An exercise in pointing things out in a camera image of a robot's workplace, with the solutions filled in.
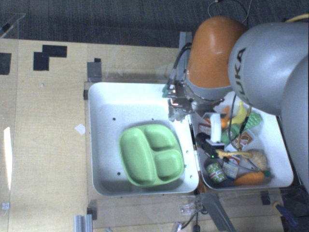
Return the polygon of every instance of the wooden tabletop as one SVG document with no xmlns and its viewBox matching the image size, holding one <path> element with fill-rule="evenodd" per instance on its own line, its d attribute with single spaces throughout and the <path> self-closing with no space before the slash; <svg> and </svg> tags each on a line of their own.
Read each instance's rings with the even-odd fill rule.
<svg viewBox="0 0 309 232">
<path fill-rule="evenodd" d="M 50 58 L 49 71 L 34 71 L 33 53 L 41 52 L 43 44 L 67 46 L 67 57 Z M 86 139 L 75 129 L 85 126 L 87 62 L 100 58 L 103 78 L 134 75 L 160 79 L 173 65 L 178 50 L 28 40 L 20 40 L 16 50 L 12 52 L 18 54 L 18 72 L 8 231 L 72 232 L 74 216 L 85 215 L 88 206 Z M 247 196 L 243 203 L 228 205 L 227 213 L 237 231 L 283 231 L 281 219 L 270 205 L 251 201 Z M 237 206 L 242 212 L 233 216 Z M 199 219 L 202 232 L 217 231 L 209 215 Z M 167 223 L 120 223 L 111 229 L 171 232 L 174 222 L 171 217 Z M 102 225 L 94 231 L 105 229 Z M 192 226 L 184 231 L 192 231 Z"/>
</svg>

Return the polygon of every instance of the green can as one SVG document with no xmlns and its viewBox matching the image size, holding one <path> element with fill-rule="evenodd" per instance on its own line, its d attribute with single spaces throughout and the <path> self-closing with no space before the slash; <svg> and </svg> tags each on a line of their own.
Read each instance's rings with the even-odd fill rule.
<svg viewBox="0 0 309 232">
<path fill-rule="evenodd" d="M 224 174 L 220 164 L 217 162 L 209 164 L 206 167 L 206 171 L 211 180 L 215 183 L 221 183 L 222 181 L 226 180 L 226 175 Z"/>
</svg>

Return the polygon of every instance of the gray carpet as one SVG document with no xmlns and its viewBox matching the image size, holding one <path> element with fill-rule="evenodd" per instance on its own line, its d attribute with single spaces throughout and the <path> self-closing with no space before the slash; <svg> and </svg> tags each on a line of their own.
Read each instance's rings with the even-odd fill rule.
<svg viewBox="0 0 309 232">
<path fill-rule="evenodd" d="M 0 0 L 1 12 L 26 13 L 22 39 L 177 47 L 180 31 L 209 18 L 214 0 Z M 250 0 L 238 0 L 248 8 Z M 308 12 L 309 0 L 254 0 L 248 26 Z M 210 9 L 238 21 L 245 12 L 224 0 Z"/>
</svg>

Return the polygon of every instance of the green plate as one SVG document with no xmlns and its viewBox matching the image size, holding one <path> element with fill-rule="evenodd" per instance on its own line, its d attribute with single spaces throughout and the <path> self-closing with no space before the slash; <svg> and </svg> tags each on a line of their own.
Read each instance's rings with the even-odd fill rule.
<svg viewBox="0 0 309 232">
<path fill-rule="evenodd" d="M 183 155 L 174 133 L 160 124 L 125 130 L 119 138 L 119 152 L 129 181 L 138 187 L 172 182 L 184 171 Z"/>
</svg>

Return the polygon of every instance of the transparent plastic piece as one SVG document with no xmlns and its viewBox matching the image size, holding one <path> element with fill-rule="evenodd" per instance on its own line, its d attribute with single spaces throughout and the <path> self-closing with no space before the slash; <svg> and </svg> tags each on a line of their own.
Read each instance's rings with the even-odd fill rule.
<svg viewBox="0 0 309 232">
<path fill-rule="evenodd" d="M 19 22 L 24 16 L 25 14 L 0 13 L 0 231 L 8 231 L 13 170 Z"/>
</svg>

